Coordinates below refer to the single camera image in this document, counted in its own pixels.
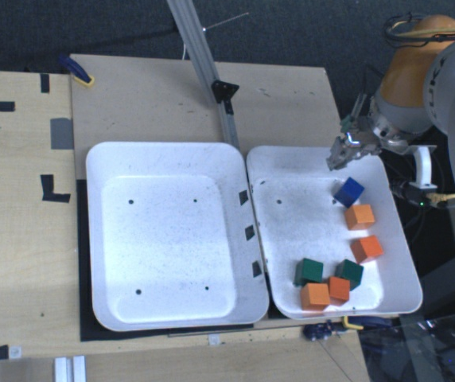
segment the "toy block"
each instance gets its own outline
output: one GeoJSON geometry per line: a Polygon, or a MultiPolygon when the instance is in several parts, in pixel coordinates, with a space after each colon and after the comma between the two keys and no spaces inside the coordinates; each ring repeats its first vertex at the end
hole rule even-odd
{"type": "Polygon", "coordinates": [[[351,244],[351,249],[358,264],[371,262],[383,254],[383,248],[376,235],[356,240],[351,244]]]}
{"type": "Polygon", "coordinates": [[[300,290],[303,310],[324,310],[330,305],[329,285],[326,283],[306,283],[300,290]]]}
{"type": "Polygon", "coordinates": [[[364,266],[345,259],[337,265],[335,276],[349,280],[349,290],[351,291],[360,285],[363,273],[364,266]]]}
{"type": "Polygon", "coordinates": [[[349,287],[351,286],[349,280],[330,276],[328,285],[331,304],[342,306],[349,300],[349,287]]]}
{"type": "Polygon", "coordinates": [[[365,188],[362,185],[349,177],[333,197],[346,208],[349,208],[360,198],[360,195],[364,190],[365,188]]]}
{"type": "Polygon", "coordinates": [[[306,283],[321,283],[323,280],[323,263],[304,258],[297,264],[293,284],[304,286],[306,283]]]}
{"type": "Polygon", "coordinates": [[[375,223],[369,204],[352,205],[344,211],[344,218],[350,231],[368,229],[375,223]]]}

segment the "white tray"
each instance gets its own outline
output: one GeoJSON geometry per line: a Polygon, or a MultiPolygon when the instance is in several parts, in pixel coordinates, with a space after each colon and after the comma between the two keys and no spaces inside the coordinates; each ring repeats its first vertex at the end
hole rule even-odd
{"type": "Polygon", "coordinates": [[[275,305],[289,318],[404,314],[422,304],[422,288],[389,190],[381,159],[366,156],[342,170],[330,171],[329,148],[260,146],[247,156],[247,172],[263,254],[275,305]],[[375,224],[349,231],[345,207],[333,194],[352,177],[365,190],[356,204],[370,204],[375,224]],[[360,286],[343,306],[325,311],[301,309],[300,288],[293,285],[303,258],[324,264],[323,278],[344,259],[354,261],[350,243],[377,235],[384,255],[363,263],[360,286]]]}
{"type": "Polygon", "coordinates": [[[104,142],[87,155],[92,300],[115,331],[249,324],[269,296],[241,153],[104,142]]]}

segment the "black clamp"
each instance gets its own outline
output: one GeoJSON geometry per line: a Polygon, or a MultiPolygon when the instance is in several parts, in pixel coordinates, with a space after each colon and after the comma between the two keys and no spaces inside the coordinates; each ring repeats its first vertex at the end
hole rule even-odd
{"type": "Polygon", "coordinates": [[[238,91],[239,85],[229,84],[222,80],[214,80],[212,84],[213,95],[217,103],[224,102],[224,110],[227,115],[234,115],[231,98],[238,91]]]}

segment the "metal bracket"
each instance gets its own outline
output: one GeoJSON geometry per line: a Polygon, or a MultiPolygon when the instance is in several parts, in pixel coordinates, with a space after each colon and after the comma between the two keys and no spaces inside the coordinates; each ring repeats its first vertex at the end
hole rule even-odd
{"type": "Polygon", "coordinates": [[[85,357],[55,358],[54,382],[86,382],[85,357]]]}
{"type": "Polygon", "coordinates": [[[226,115],[234,115],[233,106],[231,105],[231,98],[238,91],[239,85],[229,84],[222,80],[216,80],[212,84],[213,95],[217,103],[224,102],[224,110],[226,115]]]}
{"type": "Polygon", "coordinates": [[[431,163],[431,151],[433,151],[436,146],[410,146],[410,152],[413,154],[415,159],[415,165],[417,170],[416,180],[411,182],[410,185],[413,185],[419,189],[432,190],[436,189],[437,186],[431,183],[431,178],[433,176],[433,166],[431,163]]]}

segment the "metal pole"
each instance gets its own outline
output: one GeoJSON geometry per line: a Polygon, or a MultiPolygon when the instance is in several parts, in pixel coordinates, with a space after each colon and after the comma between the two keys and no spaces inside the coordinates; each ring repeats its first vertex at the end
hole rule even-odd
{"type": "Polygon", "coordinates": [[[167,3],[173,13],[174,21],[177,23],[207,101],[212,106],[217,106],[224,141],[239,148],[234,115],[227,111],[224,103],[216,101],[212,91],[214,82],[220,80],[219,73],[204,36],[203,27],[197,17],[193,0],[167,0],[167,3]]]}

